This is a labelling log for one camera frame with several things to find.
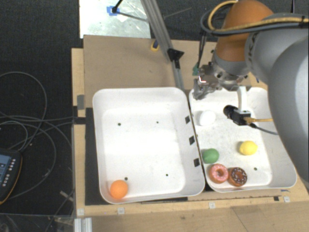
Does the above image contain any pink doughnut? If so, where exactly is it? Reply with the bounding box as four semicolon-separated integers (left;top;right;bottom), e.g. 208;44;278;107
208;163;229;184

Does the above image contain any green lime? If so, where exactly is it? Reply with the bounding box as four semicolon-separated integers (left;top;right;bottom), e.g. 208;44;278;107
201;148;220;164

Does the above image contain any orange ball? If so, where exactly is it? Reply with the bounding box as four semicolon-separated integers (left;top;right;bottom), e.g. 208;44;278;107
110;179;129;200

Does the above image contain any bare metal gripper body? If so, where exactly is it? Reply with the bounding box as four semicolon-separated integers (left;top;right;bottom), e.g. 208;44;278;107
197;62;250;91

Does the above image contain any white egg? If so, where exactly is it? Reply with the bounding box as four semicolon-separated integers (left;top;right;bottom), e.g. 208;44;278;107
199;110;217;127

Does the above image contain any black cylinder on white bracket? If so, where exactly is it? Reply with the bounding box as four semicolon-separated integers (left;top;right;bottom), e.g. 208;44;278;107
223;86;253;127

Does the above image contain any brown doughnut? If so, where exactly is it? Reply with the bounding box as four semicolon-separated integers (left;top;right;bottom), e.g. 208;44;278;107
227;167;248;187

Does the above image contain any white plastic tray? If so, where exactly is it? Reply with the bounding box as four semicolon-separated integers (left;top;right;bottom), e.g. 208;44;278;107
188;87;298;193
92;87;206;205

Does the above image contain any brown cardboard board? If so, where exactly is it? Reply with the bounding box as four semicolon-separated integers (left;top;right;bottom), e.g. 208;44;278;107
83;34;303;206

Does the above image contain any yellow lemon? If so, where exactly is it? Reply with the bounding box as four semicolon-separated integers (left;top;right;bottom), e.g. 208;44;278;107
239;140;258;156

